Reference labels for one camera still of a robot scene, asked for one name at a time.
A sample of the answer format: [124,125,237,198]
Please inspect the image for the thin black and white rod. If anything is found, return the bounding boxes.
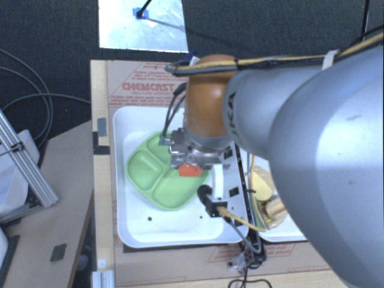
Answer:
[233,142,266,259]

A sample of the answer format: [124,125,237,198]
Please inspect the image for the white plastic tray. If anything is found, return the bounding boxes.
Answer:
[112,106,250,249]
[243,156,308,243]

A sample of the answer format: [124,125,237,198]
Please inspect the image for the brown cardboard board red print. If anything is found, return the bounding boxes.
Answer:
[106,59,334,283]

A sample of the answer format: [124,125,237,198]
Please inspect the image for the black cylinder on white bracket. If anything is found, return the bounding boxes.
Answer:
[197,163,229,218]

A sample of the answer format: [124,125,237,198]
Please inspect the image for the green divided plate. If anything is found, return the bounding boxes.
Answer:
[125,130,211,212]

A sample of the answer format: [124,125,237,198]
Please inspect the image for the yellow round toy slice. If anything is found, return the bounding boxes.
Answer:
[248,170,272,203]

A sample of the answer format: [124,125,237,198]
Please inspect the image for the tan toy bread roll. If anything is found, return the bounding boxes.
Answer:
[263,196,288,230]

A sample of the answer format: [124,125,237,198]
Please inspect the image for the black block with thin wires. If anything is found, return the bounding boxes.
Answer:
[251,244,268,263]

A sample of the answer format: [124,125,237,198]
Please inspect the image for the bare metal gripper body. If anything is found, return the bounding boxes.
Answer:
[169,127,225,171]

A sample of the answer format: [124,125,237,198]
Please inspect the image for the red cube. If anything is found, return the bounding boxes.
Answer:
[178,163,202,178]

